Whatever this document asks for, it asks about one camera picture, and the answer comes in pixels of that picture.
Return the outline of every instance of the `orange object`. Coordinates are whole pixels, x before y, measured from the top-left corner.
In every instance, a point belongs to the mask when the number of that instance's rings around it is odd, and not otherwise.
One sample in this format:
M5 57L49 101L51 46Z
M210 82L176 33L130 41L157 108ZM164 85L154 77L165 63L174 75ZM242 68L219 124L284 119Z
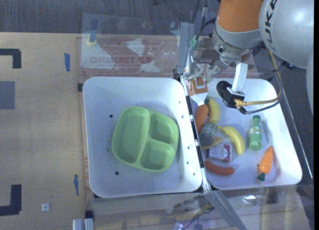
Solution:
M263 157L263 160L259 164L259 171L261 174L257 177L259 180L265 180L265 174L269 173L273 165L274 148L270 146Z
M228 32L257 30L262 3L263 0L221 0L216 21Z
M209 108L206 104L198 106L196 115L195 115L195 124L197 133L200 133L201 127L205 123L205 119L208 115Z
M205 168L213 173L220 174L220 175L232 175L235 172L233 167L221 167L218 165L213 164L212 162L206 160L204 162Z

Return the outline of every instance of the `yellow banana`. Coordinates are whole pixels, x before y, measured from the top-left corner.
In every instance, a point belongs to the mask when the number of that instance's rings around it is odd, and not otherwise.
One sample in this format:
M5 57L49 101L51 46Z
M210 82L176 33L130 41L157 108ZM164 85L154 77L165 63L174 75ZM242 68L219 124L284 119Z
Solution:
M208 97L208 108L209 108L209 122L213 124L217 124L220 118L220 107L218 102L216 102L213 98Z
M232 126L218 126L218 129L225 132L235 143L237 153L240 155L245 151L245 142L241 134Z

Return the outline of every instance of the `small package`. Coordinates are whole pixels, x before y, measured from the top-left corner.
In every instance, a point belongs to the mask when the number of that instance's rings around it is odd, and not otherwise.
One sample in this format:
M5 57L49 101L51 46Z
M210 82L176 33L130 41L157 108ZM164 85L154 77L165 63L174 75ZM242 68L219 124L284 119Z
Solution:
M205 76L200 75L187 81L187 88L190 98L192 98L198 106L203 105L208 94Z
M207 150L207 158L216 159L223 162L231 162L232 146L219 143Z

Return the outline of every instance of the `orange carrot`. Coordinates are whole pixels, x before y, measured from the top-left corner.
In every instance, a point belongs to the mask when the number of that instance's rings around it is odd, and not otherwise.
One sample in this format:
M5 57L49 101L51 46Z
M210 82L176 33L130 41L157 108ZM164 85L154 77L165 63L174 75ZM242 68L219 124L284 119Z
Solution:
M235 169L233 167L218 166L218 165L215 165L208 160L206 160L204 162L204 165L208 171L214 172L214 173L220 174L220 175L232 175L235 172Z
M201 127L205 123L205 119L208 115L208 106L206 104L198 106L196 115L195 115L195 124L196 124L196 129L197 133L200 132Z
M259 164L259 171L261 174L257 177L259 180L265 180L265 174L269 173L273 164L274 148L270 146Z

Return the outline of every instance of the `blue tape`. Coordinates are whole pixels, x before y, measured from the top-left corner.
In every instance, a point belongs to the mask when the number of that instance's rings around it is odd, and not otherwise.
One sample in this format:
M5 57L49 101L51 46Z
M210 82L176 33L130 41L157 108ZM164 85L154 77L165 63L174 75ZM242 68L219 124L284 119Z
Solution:
M64 53L64 63L65 63L66 71L70 72L71 61L70 61L70 55L67 53Z
M14 110L15 82L0 81L0 110Z
M76 192L77 196L79 195L79 179L78 179L78 177L79 176L77 174L74 174L73 183L74 183L74 188L75 188L75 192Z
M95 42L95 35L96 35L96 29L98 28L98 23L99 21L97 19L94 19L92 20L92 23L91 23L91 34L90 34L90 38L89 38L89 41L90 42Z

